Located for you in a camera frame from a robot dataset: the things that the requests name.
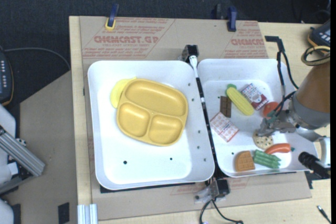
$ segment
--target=yellow plate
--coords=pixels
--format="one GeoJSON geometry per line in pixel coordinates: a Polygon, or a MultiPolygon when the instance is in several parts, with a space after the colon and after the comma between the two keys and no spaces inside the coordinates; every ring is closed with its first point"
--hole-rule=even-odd
{"type": "Polygon", "coordinates": [[[188,102],[179,90],[147,79],[133,79],[121,94],[117,124],[136,140],[169,146],[181,137],[187,115],[188,102]]]}

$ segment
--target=white tray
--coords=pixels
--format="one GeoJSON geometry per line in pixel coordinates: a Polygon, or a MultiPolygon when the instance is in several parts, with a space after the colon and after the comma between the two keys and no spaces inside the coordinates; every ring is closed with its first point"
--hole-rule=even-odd
{"type": "Polygon", "coordinates": [[[111,190],[207,181],[215,165],[194,72],[182,61],[97,61],[88,70],[98,182],[111,190]],[[121,79],[144,78],[180,90],[188,101],[181,138],[162,147],[123,134],[110,92],[121,79]]]}
{"type": "MultiPolygon", "coordinates": [[[[286,94],[294,91],[288,77],[286,66],[281,63],[281,72],[285,81],[286,94]]],[[[280,79],[277,70],[277,61],[274,59],[206,59],[199,63],[198,73],[203,86],[204,97],[209,120],[220,110],[219,97],[226,96],[227,85],[232,83],[242,90],[253,83],[269,101],[281,101],[280,79]]],[[[252,116],[243,115],[232,105],[231,122],[239,128],[239,132],[229,141],[225,142],[216,133],[212,132],[216,156],[220,169],[230,177],[251,176],[271,173],[287,173],[307,170],[299,161],[298,156],[306,151],[317,156],[314,144],[297,133],[275,133],[274,143],[290,143],[295,150],[291,153],[277,153],[281,158],[279,169],[270,169],[256,164],[256,169],[246,172],[236,172],[234,159],[241,151],[259,149],[253,142],[252,134],[260,128],[262,109],[255,111],[252,116]]]]}

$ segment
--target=blue clamp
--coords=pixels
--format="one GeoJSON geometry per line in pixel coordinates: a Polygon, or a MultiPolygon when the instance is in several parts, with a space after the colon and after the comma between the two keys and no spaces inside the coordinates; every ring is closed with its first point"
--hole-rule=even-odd
{"type": "Polygon", "coordinates": [[[105,29],[106,30],[108,30],[108,31],[114,30],[114,28],[116,26],[115,25],[116,24],[115,17],[118,14],[118,10],[119,10],[119,4],[113,4],[110,17],[107,18],[106,23],[105,23],[105,29]]]}
{"type": "Polygon", "coordinates": [[[235,32],[236,29],[236,19],[237,19],[237,10],[234,6],[231,6],[230,8],[227,9],[227,30],[229,32],[235,32]]]}

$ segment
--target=table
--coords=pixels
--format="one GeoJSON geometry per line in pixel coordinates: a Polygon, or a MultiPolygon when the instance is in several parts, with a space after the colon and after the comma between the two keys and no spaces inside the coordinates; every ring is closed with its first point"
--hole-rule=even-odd
{"type": "MultiPolygon", "coordinates": [[[[286,49],[288,60],[291,63],[291,72],[296,83],[300,84],[310,67],[305,66],[299,59],[307,47],[307,32],[314,25],[259,23],[263,36],[279,36],[286,49]]],[[[81,58],[80,18],[69,17],[70,49],[72,69],[72,93],[74,107],[74,130],[76,144],[76,172],[78,204],[92,203],[90,187],[90,170],[88,156],[88,141],[86,130],[86,108],[83,96],[83,69],[81,58]]],[[[275,58],[277,46],[266,42],[266,49],[270,58],[275,58]]],[[[330,136],[330,126],[319,129],[321,135],[330,136]]],[[[316,206],[320,205],[331,216],[331,180],[318,180],[313,182],[312,198],[273,202],[271,204],[258,204],[248,206],[235,206],[223,208],[223,214],[232,219],[242,219],[244,223],[323,223],[326,221],[318,212],[316,206]]],[[[123,218],[100,221],[99,223],[198,223],[199,210],[162,214],[154,216],[123,218]]],[[[210,223],[223,223],[221,216],[209,209],[203,215],[203,220],[210,223]]]]}

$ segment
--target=corn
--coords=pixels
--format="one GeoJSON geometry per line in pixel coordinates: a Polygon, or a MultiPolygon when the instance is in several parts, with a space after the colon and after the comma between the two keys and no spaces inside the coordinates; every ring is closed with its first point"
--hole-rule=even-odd
{"type": "Polygon", "coordinates": [[[247,99],[236,89],[232,84],[228,85],[226,95],[231,99],[232,103],[247,116],[251,116],[254,113],[253,106],[247,101],[247,99]]]}

